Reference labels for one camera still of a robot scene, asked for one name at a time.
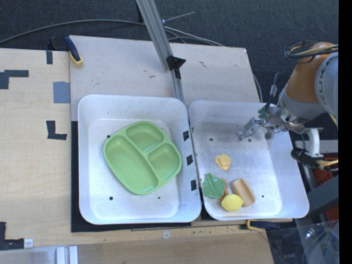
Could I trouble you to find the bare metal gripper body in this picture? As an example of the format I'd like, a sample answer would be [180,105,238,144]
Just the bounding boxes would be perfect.
[258,104,306,134]

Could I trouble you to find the white plastic tray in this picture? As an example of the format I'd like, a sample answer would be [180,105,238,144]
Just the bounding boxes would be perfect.
[78,94,202,226]
[188,100,310,222]

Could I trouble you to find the yellow toy pasta piece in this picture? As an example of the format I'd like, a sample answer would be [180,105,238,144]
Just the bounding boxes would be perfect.
[214,153,232,171]

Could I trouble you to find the tan toy hot dog bun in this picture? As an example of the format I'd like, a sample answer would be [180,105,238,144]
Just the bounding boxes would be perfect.
[231,178,256,207]

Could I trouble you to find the orange-brown toy bread slice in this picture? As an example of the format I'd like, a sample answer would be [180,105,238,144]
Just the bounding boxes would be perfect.
[219,178,230,202]

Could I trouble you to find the green toy lettuce leaf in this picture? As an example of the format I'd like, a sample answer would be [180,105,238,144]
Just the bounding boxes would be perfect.
[202,173,227,200]

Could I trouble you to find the yellow toy lemon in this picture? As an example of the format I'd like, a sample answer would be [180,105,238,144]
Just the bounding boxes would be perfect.
[221,193,245,212]

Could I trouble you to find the green divided plate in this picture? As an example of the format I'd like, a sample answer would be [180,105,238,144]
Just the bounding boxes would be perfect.
[103,120,183,196]

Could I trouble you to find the black cylinder on white bracket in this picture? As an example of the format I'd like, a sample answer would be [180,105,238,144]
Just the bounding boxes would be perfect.
[290,127,325,171]

